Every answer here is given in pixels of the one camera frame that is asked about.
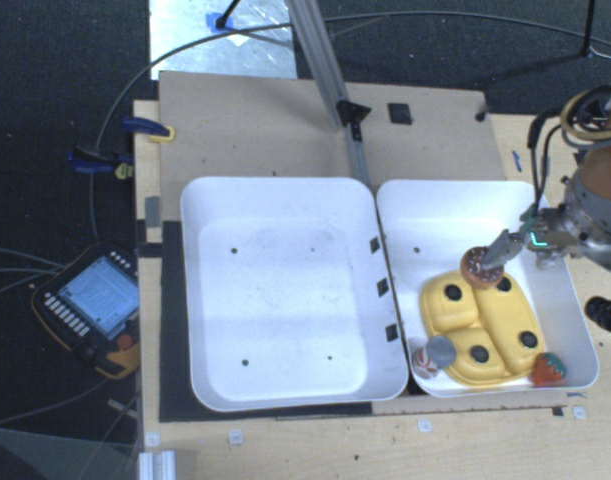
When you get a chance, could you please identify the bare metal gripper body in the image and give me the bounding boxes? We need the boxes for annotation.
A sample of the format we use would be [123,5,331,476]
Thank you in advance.
[520,206,611,272]

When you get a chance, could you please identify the brown sprinkled doughnut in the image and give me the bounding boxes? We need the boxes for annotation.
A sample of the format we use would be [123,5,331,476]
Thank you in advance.
[459,246,506,290]

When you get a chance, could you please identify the white plastic tray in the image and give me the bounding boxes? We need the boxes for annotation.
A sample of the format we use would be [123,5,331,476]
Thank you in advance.
[179,175,411,413]
[375,178,601,400]

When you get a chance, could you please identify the yellow divided plate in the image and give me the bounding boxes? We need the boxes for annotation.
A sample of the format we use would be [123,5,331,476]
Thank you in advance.
[418,269,545,388]

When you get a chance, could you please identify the red strawberry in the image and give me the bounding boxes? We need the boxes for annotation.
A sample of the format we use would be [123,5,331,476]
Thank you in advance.
[530,351,568,388]

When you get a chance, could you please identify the red and white can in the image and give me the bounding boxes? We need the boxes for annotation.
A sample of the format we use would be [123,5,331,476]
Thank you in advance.
[411,335,458,380]

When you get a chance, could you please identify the black block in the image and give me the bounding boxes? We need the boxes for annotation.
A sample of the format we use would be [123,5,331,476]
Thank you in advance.
[387,102,414,126]

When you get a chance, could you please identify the brown cardboard board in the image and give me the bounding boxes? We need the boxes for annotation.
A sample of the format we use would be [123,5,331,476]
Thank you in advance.
[157,70,569,417]

